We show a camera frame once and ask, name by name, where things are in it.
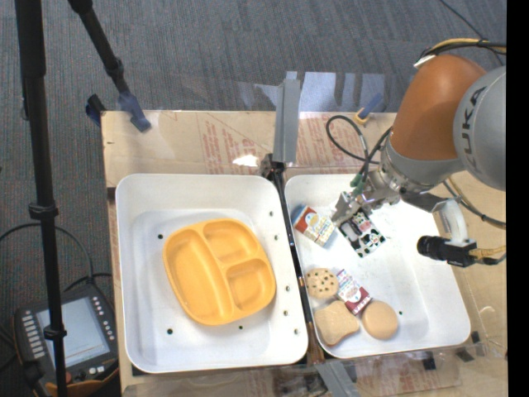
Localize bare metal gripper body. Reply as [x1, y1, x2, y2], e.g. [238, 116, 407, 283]
[346, 167, 434, 209]

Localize black and white cow carton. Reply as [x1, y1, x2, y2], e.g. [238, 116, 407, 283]
[338, 210, 388, 259]

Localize blue and red carton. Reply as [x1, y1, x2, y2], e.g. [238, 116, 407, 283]
[291, 205, 336, 248]

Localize chocolate chip biscuit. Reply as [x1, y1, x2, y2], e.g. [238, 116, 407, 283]
[304, 267, 341, 300]

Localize red and white carton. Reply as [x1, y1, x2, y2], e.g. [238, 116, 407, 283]
[335, 268, 372, 317]

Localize white plastic tray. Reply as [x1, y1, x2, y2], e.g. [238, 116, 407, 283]
[284, 173, 473, 361]
[114, 173, 310, 375]

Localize round tan bun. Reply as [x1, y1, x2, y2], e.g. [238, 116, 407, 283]
[360, 299, 400, 342]

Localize tan bread slice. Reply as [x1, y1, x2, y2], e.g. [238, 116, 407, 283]
[313, 299, 361, 348]

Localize orange divided plate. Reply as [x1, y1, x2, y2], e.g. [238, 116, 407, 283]
[161, 218, 278, 328]

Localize brown cardboard board, red print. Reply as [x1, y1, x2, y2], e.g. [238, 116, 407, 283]
[100, 109, 507, 397]

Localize black tripod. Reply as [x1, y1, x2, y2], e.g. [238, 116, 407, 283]
[13, 0, 131, 397]

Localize black cylinder on white bracket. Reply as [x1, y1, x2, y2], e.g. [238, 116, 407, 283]
[416, 198, 479, 269]

